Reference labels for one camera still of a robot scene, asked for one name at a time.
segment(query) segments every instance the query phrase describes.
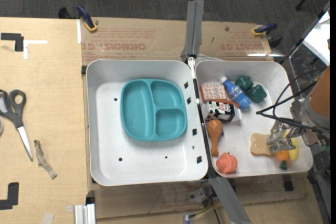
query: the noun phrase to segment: toast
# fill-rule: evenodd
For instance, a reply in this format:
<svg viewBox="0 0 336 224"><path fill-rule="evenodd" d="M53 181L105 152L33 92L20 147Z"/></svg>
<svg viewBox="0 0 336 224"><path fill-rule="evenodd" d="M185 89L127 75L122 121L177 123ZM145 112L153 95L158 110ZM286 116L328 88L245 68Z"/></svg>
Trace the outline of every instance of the toast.
<svg viewBox="0 0 336 224"><path fill-rule="evenodd" d="M251 146L250 146L250 152L253 155L265 155L268 157L275 156L275 153L273 153L269 149L269 145L266 144L267 137L269 135L264 134L258 134L254 133L251 135Z"/></svg>

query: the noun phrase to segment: bottle cap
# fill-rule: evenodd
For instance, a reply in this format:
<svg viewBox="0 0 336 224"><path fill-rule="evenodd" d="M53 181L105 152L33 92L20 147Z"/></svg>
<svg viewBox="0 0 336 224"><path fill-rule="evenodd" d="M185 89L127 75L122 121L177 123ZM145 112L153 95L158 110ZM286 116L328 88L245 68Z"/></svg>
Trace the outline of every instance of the bottle cap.
<svg viewBox="0 0 336 224"><path fill-rule="evenodd" d="M224 77L222 77L219 81L220 81L221 84L223 84L226 80L227 80L227 77L224 76Z"/></svg>

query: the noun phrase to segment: toy chicken drumstick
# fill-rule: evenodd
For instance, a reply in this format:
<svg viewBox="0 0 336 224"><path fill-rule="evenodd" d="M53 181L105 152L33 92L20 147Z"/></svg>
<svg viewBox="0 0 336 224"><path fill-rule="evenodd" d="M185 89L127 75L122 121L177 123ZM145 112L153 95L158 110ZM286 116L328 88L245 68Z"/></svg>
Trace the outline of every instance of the toy chicken drumstick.
<svg viewBox="0 0 336 224"><path fill-rule="evenodd" d="M223 130L223 124L220 120L210 120L206 126L209 137L211 139L211 154L218 156L217 142Z"/></svg>

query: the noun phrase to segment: wooden surface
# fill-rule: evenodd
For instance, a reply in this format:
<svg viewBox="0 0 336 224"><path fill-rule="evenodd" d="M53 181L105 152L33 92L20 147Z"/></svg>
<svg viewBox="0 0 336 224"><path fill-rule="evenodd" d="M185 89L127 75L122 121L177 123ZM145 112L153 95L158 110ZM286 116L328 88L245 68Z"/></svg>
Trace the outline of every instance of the wooden surface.
<svg viewBox="0 0 336 224"><path fill-rule="evenodd" d="M0 199L7 186L19 182L18 205L0 210L0 223L41 223L45 213L55 223L73 223L67 205L85 204L88 193L84 94L81 76L81 46L77 22L61 19L0 18L2 33L20 33L25 40L47 40L28 45L28 59L14 52L14 41L0 40L0 89L20 89L27 94L23 122L34 161L30 162L17 130L3 118L0 136ZM58 176L52 180L37 165L34 140L40 140L45 158ZM306 175L293 181L295 191L284 192L276 180L236 182L236 191L252 223L323 223L314 192ZM230 220L216 202L221 223ZM103 224L182 223L183 212L99 219ZM213 224L212 209L193 218L193 223Z"/></svg>
<svg viewBox="0 0 336 224"><path fill-rule="evenodd" d="M0 40L0 89L20 89L27 95L23 122L34 161L24 150L13 123L3 118L0 136L0 199L7 186L19 182L18 205L0 211L0 223L41 223L45 213L53 223L73 223L67 205L85 204L86 144L83 112L81 46L75 20L0 18L2 33L20 33L29 44L28 59L14 51L14 41ZM34 140L40 140L53 180L37 164Z"/></svg>

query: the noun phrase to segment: blue bottle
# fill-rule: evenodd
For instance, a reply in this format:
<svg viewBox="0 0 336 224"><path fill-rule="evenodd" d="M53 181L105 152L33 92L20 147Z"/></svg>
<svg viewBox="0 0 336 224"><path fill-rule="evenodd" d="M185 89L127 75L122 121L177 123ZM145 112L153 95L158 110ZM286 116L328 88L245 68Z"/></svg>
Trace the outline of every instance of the blue bottle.
<svg viewBox="0 0 336 224"><path fill-rule="evenodd" d="M251 105L251 99L244 94L239 86L229 82L227 77L222 77L219 81L225 86L231 100L239 104L240 109L246 109Z"/></svg>

